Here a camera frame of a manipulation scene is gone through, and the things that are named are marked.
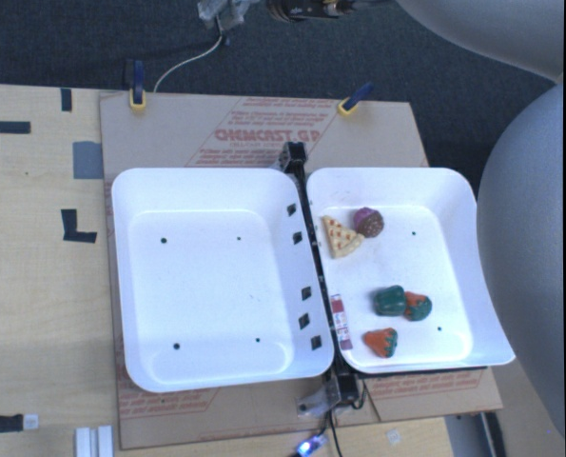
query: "green toy pepper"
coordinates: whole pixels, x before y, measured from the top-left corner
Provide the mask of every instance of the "green toy pepper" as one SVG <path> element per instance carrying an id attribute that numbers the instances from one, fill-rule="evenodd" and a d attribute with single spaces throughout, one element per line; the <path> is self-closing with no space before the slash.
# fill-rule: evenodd
<path id="1" fill-rule="evenodd" d="M 405 290 L 398 285 L 380 289 L 376 292 L 374 305 L 378 315 L 400 316 L 407 309 Z"/>

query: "white plastic tray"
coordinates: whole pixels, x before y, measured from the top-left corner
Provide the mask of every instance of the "white plastic tray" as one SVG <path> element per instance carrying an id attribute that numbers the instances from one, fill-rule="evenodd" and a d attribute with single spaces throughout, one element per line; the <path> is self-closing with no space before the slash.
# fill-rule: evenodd
<path id="1" fill-rule="evenodd" d="M 137 385 L 221 387 L 329 368 L 333 341 L 286 175 L 131 169 L 114 181 L 112 201 L 126 365 Z"/>
<path id="2" fill-rule="evenodd" d="M 320 169 L 307 185 L 329 295 L 339 294 L 352 342 L 342 355 L 365 373 L 506 364 L 515 355 L 494 312 L 478 258 L 476 201 L 450 169 Z M 321 219 L 353 228 L 357 209 L 377 209 L 383 232 L 334 259 Z M 378 288 L 401 285 L 428 295 L 431 314 L 410 322 L 373 308 Z M 393 357 L 374 354 L 366 331 L 394 328 Z"/>

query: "black hole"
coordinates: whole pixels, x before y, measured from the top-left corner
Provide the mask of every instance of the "black hole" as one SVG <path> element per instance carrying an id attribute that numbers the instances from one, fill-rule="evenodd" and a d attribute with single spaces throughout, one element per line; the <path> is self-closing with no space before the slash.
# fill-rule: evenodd
<path id="1" fill-rule="evenodd" d="M 317 335 L 316 337 L 312 337 L 310 339 L 310 343 L 312 344 L 312 350 L 316 350 L 320 346 L 322 346 L 321 336 Z"/>
<path id="2" fill-rule="evenodd" d="M 304 329 L 310 323 L 310 317 L 308 316 L 307 313 L 305 313 L 300 317 L 299 322 L 300 322 L 300 329 Z"/>

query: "blue light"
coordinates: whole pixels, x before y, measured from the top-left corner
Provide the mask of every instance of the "blue light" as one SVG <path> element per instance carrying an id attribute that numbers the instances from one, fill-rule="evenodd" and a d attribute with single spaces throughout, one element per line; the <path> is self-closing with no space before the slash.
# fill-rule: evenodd
<path id="1" fill-rule="evenodd" d="M 304 456 L 306 456 L 306 455 L 310 455 L 309 453 L 306 453 L 306 452 L 309 452 L 309 451 L 310 451 L 310 447 L 311 447 L 311 446 L 310 446 L 310 442 L 303 442 L 303 443 L 301 443 L 300 446 L 298 447 L 298 453 L 299 453 L 302 457 L 304 457 Z"/>

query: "white cable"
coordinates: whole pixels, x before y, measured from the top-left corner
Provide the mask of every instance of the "white cable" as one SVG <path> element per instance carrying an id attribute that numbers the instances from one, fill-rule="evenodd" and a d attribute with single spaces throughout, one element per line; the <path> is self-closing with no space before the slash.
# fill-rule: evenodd
<path id="1" fill-rule="evenodd" d="M 161 83 L 165 80 L 165 78 L 167 78 L 173 71 L 178 70 L 180 67 L 185 66 L 189 63 L 192 63 L 194 61 L 197 61 L 198 59 L 201 59 L 205 56 L 208 56 L 212 51 L 214 51 L 216 48 L 219 47 L 219 45 L 222 43 L 222 41 L 224 40 L 224 34 L 222 33 L 222 28 L 219 24 L 219 18 L 217 18 L 217 28 L 219 29 L 219 39 L 217 39 L 217 42 L 209 49 L 206 50 L 205 52 L 203 52 L 202 54 L 199 54 L 197 56 L 194 56 L 192 58 L 186 59 L 185 61 L 176 64 L 175 66 L 173 66 L 170 70 L 168 70 L 167 72 L 165 72 L 162 76 L 160 76 L 160 79 L 158 79 L 158 81 L 156 82 L 156 86 L 153 87 L 153 92 L 157 93 L 158 92 L 158 87 L 160 87 Z"/>

